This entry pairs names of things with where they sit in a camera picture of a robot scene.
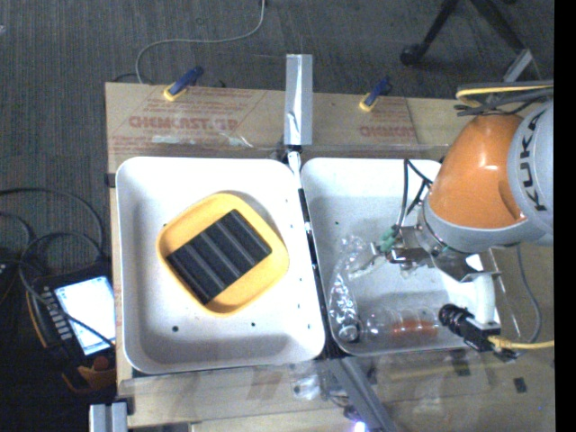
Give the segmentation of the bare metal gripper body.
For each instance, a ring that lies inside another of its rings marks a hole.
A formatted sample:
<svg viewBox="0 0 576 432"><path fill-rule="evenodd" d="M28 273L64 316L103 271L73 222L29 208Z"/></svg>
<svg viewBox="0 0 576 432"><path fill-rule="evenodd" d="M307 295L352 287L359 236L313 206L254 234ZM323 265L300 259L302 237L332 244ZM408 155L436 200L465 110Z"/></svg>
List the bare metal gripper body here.
<svg viewBox="0 0 576 432"><path fill-rule="evenodd" d="M390 262L403 269L433 267L436 259L444 258L449 246L426 224L399 227L390 250Z"/></svg>

